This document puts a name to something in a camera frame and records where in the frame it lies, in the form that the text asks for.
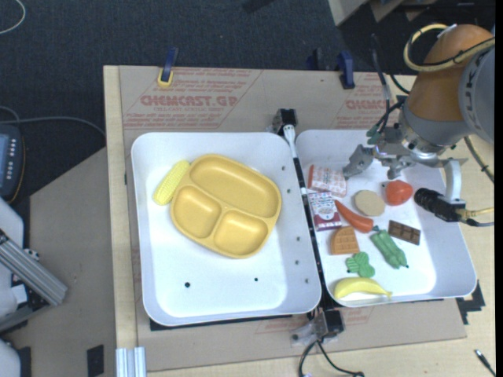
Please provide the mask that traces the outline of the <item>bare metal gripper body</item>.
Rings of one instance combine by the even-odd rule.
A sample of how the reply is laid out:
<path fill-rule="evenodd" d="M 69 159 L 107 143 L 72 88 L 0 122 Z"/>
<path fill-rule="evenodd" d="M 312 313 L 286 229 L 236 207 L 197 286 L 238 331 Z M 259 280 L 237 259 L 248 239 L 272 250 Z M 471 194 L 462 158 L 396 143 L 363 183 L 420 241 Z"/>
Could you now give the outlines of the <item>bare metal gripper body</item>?
<path fill-rule="evenodd" d="M 385 167 L 407 168 L 416 163 L 434 167 L 444 151 L 444 146 L 432 144 L 409 126 L 386 126 L 376 132 L 374 156 Z"/>

